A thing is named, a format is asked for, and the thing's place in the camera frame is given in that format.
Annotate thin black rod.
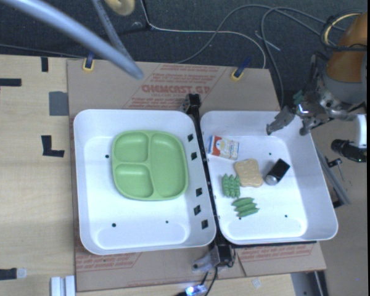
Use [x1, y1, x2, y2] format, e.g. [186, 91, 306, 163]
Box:
[191, 108, 225, 247]

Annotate black cylinder on white bracket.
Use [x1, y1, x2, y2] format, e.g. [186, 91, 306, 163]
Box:
[331, 113, 368, 164]

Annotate white plastic tray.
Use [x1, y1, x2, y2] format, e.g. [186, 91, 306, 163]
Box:
[73, 109, 217, 256]
[199, 110, 339, 246]

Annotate tan biscuit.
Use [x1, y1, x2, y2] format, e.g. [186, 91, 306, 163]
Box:
[233, 158, 264, 189]

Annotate black block with thin wires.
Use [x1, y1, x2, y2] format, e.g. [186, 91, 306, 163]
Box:
[184, 93, 202, 115]
[214, 244, 236, 267]

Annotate green pea pods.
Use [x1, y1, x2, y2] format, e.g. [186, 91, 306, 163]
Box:
[221, 173, 242, 199]
[231, 197, 260, 218]

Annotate green divided plate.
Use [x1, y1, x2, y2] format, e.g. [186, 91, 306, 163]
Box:
[111, 130, 189, 202]

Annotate brown cardboard board red print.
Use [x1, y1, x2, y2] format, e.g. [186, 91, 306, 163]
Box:
[66, 59, 327, 292]

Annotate white and orange carton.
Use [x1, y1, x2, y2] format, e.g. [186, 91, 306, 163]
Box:
[205, 134, 240, 162]

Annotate black can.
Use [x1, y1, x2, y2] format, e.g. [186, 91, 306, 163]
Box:
[263, 158, 291, 186]

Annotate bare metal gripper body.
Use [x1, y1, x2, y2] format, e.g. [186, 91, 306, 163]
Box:
[295, 86, 367, 126]

